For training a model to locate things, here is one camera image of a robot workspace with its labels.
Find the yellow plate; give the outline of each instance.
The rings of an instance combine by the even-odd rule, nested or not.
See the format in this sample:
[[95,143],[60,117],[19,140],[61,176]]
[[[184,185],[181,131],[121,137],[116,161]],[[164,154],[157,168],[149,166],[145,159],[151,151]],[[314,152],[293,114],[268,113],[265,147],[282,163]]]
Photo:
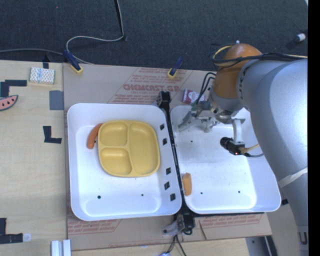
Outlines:
[[102,168],[113,176],[148,176],[160,165],[157,134],[140,121],[105,122],[98,133],[98,153]]

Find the blue and yellow clamp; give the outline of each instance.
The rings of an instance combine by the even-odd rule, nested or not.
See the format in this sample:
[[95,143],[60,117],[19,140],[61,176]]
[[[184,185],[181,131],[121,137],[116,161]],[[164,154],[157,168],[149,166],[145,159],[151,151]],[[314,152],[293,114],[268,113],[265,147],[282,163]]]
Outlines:
[[176,63],[173,65],[173,67],[169,69],[167,73],[167,77],[169,79],[173,79],[177,74],[177,70],[181,68],[183,63],[184,63],[184,59],[182,57],[179,57]]
[[71,64],[70,67],[77,73],[80,74],[84,69],[79,65],[76,58],[72,55],[72,53],[68,50],[64,50],[62,55],[68,60]]

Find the white tray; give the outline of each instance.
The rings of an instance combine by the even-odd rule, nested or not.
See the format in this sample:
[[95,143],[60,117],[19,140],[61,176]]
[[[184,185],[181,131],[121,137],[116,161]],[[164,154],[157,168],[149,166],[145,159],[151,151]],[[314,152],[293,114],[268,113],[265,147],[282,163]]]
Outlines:
[[[146,122],[157,134],[159,169],[146,177],[116,177],[101,167],[94,126],[112,120]],[[85,221],[175,214],[182,205],[165,114],[153,105],[79,103],[67,112],[71,208]]]
[[[233,137],[232,125],[218,124],[205,133],[201,123],[179,132],[178,125],[190,106],[171,111],[171,122],[181,176],[190,173],[192,193],[187,206],[197,214],[271,212],[278,209],[281,196],[276,178],[266,158],[233,155],[220,145],[222,137]],[[250,113],[243,109],[238,119],[246,147],[256,145]],[[261,149],[250,151],[258,155]]]

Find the cardboard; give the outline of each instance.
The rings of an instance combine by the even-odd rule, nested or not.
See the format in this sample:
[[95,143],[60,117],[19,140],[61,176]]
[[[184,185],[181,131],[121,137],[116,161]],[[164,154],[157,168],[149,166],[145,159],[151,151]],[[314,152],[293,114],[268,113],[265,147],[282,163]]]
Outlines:
[[[185,104],[184,91],[199,92],[206,71],[177,71],[167,78],[167,69],[83,64],[83,72],[75,73],[70,65],[63,65],[64,111],[76,103],[154,104],[159,92],[169,91],[171,109]],[[65,119],[65,152],[67,195],[69,184],[68,133]],[[171,224],[173,216],[82,221],[67,206],[67,233],[72,250],[145,246],[171,243],[162,236],[162,227]],[[194,242],[218,239],[271,235],[267,214],[241,214],[196,217],[191,235],[183,234],[181,241]]]

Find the wooden surface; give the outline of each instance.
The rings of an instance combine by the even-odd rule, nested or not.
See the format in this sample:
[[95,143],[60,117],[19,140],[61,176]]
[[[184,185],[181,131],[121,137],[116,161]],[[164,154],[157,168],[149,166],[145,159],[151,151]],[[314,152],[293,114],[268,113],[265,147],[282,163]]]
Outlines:
[[[28,80],[31,67],[41,62],[0,60],[0,82]],[[6,233],[31,234],[31,241],[0,244],[0,255],[50,255],[53,240],[67,239],[66,168],[64,111],[50,110],[49,92],[63,90],[62,64],[50,63],[55,70],[54,85],[11,86],[9,95],[18,94],[16,104],[0,111],[0,218],[7,218]],[[45,143],[43,126],[52,127],[52,137],[61,144]],[[244,238],[182,244],[188,256],[248,256]],[[73,256],[157,256],[168,245],[73,251]],[[182,255],[178,245],[172,256]]]

